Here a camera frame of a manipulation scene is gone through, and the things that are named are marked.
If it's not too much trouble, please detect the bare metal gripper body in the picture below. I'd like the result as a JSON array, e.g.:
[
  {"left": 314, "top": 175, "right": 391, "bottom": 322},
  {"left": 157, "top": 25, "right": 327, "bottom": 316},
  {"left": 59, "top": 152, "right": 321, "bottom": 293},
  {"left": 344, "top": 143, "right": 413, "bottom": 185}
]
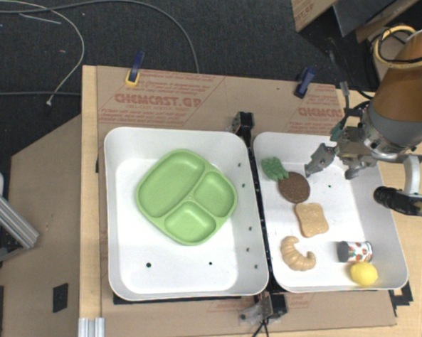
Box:
[{"left": 334, "top": 125, "right": 411, "bottom": 171}]

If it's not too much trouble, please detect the brown round toy biscuit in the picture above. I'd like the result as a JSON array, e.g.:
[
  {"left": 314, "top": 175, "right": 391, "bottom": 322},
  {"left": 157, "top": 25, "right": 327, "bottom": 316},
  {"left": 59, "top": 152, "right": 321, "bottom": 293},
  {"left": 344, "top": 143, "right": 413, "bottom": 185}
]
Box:
[{"left": 277, "top": 171, "right": 312, "bottom": 204}]

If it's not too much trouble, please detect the green toy lettuce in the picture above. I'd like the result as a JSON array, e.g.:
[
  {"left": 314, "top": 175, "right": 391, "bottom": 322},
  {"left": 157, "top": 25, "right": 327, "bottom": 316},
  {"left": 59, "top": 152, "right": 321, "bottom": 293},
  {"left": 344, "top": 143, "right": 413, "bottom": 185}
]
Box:
[{"left": 260, "top": 156, "right": 291, "bottom": 183}]

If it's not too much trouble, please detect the white plastic tray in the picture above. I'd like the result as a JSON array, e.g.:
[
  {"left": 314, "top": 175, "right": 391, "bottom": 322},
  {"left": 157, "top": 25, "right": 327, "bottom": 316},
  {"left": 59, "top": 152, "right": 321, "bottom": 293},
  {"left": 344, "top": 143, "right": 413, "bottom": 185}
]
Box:
[
  {"left": 94, "top": 124, "right": 279, "bottom": 309},
  {"left": 243, "top": 131, "right": 417, "bottom": 300}
]

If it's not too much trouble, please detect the tan toy bread slice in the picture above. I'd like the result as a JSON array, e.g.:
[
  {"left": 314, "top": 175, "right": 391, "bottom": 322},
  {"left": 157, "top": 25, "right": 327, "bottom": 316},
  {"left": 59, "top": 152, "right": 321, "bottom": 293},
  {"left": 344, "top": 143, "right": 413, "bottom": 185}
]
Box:
[{"left": 292, "top": 200, "right": 332, "bottom": 240}]

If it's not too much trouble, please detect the small can with red print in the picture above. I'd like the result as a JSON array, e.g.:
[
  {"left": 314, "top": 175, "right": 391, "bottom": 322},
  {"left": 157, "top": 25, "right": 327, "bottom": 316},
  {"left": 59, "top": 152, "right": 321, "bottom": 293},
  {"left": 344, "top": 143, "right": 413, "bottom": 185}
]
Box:
[{"left": 336, "top": 239, "right": 374, "bottom": 264}]

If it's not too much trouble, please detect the thin black rod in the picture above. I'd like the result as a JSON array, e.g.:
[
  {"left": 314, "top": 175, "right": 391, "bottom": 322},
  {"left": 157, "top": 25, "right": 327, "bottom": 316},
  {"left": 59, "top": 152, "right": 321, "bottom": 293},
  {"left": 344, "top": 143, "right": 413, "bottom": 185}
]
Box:
[{"left": 234, "top": 130, "right": 283, "bottom": 294}]

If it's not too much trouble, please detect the tan toy croissant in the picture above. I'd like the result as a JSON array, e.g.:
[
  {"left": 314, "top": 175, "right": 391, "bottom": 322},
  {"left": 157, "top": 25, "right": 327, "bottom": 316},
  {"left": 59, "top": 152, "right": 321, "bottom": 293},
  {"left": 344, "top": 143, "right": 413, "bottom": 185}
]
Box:
[{"left": 279, "top": 235, "right": 318, "bottom": 272}]

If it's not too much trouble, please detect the yellow toy lemon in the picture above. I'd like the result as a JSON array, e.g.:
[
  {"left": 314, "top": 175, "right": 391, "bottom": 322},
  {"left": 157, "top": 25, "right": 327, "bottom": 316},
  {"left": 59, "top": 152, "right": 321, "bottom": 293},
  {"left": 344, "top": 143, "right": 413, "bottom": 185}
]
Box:
[{"left": 349, "top": 261, "right": 380, "bottom": 287}]

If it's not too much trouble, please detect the green divided plate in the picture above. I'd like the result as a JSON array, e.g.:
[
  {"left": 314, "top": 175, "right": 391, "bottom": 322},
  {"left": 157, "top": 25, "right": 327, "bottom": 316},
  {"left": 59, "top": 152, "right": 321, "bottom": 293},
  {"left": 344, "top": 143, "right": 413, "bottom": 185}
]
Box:
[{"left": 132, "top": 146, "right": 241, "bottom": 249}]

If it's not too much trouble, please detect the brown cardboard board red print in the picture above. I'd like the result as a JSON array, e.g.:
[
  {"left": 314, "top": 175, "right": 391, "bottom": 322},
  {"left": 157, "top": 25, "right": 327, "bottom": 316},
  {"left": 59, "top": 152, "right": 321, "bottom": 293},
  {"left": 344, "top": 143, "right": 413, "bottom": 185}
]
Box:
[{"left": 79, "top": 65, "right": 412, "bottom": 337}]

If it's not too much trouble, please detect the black cylinder on white bracket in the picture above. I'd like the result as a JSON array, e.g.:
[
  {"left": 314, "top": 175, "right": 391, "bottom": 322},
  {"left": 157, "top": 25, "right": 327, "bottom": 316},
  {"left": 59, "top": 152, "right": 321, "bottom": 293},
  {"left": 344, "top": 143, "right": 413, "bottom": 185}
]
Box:
[{"left": 372, "top": 152, "right": 422, "bottom": 217}]

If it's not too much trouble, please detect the black block with thin wires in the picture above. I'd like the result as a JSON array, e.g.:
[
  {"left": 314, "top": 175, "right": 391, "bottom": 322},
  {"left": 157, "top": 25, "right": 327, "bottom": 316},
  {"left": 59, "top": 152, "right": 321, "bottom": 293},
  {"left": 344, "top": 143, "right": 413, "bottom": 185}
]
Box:
[
  {"left": 238, "top": 290, "right": 290, "bottom": 328},
  {"left": 230, "top": 110, "right": 255, "bottom": 136}
]

